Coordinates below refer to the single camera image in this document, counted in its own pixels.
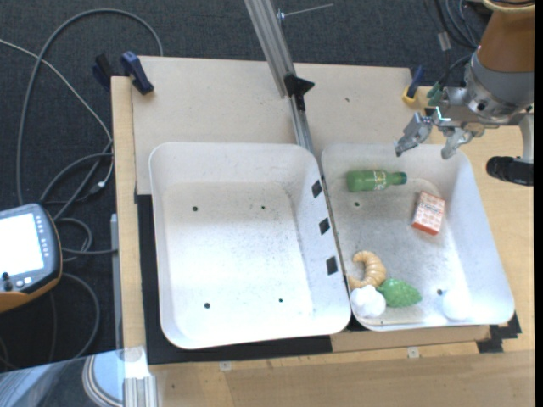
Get green grapes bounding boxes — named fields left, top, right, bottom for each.
left=377, top=277, right=424, bottom=309

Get black cylinder on white bracket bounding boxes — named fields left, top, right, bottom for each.
left=485, top=112, right=535, bottom=187

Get white garlic bulb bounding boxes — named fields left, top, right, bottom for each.
left=350, top=284, right=388, bottom=319

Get green plastic bottle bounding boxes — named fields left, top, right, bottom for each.
left=345, top=168, right=408, bottom=193

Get pale wood board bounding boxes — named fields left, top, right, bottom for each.
left=130, top=55, right=493, bottom=354

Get white plastic tray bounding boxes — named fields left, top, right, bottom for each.
left=320, top=142, right=516, bottom=333
left=148, top=142, right=353, bottom=351

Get tan croissant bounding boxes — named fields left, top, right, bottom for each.
left=347, top=249, right=389, bottom=291

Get white round object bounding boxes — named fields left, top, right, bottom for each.
left=440, top=288, right=474, bottom=322

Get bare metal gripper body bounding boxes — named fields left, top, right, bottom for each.
left=434, top=84, right=535, bottom=138

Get orange carton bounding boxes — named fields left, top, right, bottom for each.
left=410, top=190, right=447, bottom=237

